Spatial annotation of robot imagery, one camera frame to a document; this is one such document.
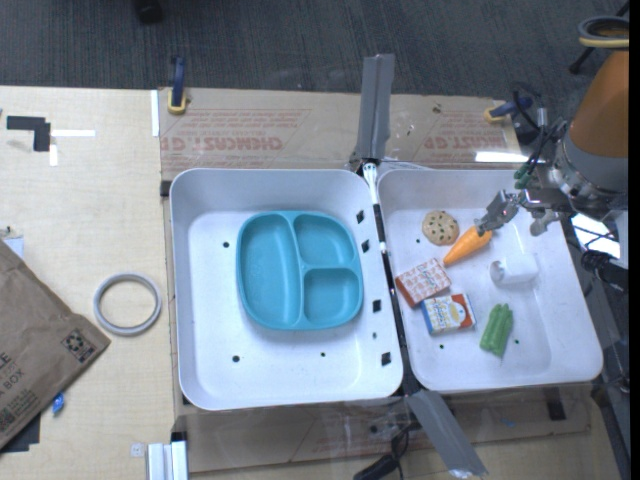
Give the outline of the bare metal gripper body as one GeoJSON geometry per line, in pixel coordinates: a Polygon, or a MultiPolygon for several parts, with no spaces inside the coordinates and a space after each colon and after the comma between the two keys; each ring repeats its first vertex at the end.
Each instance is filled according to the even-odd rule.
{"type": "Polygon", "coordinates": [[[599,222],[613,222],[628,210],[625,192],[604,189],[570,168],[523,166],[518,171],[518,201],[534,219],[533,236],[547,231],[563,215],[582,214],[599,222]]]}

